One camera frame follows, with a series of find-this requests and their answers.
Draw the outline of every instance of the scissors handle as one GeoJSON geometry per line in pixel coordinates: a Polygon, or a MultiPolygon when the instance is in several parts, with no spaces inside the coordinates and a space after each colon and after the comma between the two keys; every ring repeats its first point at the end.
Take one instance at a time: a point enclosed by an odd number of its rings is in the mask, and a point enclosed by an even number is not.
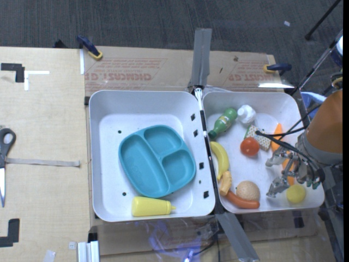
{"type": "Polygon", "coordinates": [[[10,148],[16,141],[16,134],[9,128],[4,128],[0,130],[0,154],[3,158],[6,157],[10,148]],[[5,142],[5,137],[7,134],[11,135],[11,140],[9,142],[5,142]]]}

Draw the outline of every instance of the toy bottle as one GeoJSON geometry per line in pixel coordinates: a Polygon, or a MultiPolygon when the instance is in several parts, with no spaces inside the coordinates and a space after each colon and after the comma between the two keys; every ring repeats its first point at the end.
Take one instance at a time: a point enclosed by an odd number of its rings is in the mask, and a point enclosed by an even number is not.
{"type": "Polygon", "coordinates": [[[256,118],[256,111],[250,105],[242,105],[238,109],[238,120],[250,124],[256,118]]]}
{"type": "Polygon", "coordinates": [[[160,216],[169,215],[176,207],[170,201],[136,196],[132,200],[133,216],[160,216]]]}
{"type": "Polygon", "coordinates": [[[215,139],[218,134],[227,130],[232,122],[237,118],[237,112],[233,108],[228,108],[224,113],[215,121],[213,130],[208,132],[208,136],[211,139],[215,139]]]}

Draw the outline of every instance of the green bottle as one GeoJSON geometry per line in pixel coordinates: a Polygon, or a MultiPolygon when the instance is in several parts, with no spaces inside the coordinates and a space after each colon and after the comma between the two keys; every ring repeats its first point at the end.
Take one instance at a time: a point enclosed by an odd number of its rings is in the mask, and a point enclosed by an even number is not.
{"type": "Polygon", "coordinates": [[[228,108],[214,123],[214,128],[208,132],[211,139],[215,139],[218,134],[228,129],[231,123],[238,117],[237,111],[233,108],[228,108]]]}

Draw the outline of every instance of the scissors blade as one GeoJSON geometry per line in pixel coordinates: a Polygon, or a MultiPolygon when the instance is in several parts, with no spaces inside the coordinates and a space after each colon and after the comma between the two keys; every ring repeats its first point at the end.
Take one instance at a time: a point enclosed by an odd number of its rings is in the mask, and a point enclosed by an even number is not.
{"type": "Polygon", "coordinates": [[[0,193],[1,193],[1,204],[5,206],[5,167],[0,168],[0,193]]]}

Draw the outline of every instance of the black tape mark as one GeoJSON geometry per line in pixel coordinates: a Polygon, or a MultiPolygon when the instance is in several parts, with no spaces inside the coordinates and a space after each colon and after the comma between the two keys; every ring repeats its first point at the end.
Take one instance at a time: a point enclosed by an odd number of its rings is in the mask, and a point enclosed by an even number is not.
{"type": "Polygon", "coordinates": [[[24,82],[24,70],[22,64],[16,63],[1,63],[2,71],[16,71],[16,82],[24,82]]]}
{"type": "Polygon", "coordinates": [[[12,247],[14,242],[19,242],[20,220],[18,218],[9,220],[7,237],[0,237],[0,247],[12,247]]]}
{"type": "Polygon", "coordinates": [[[84,101],[83,101],[83,104],[84,104],[85,106],[88,106],[88,104],[89,104],[89,99],[90,99],[90,96],[85,96],[85,99],[84,99],[84,101]]]}

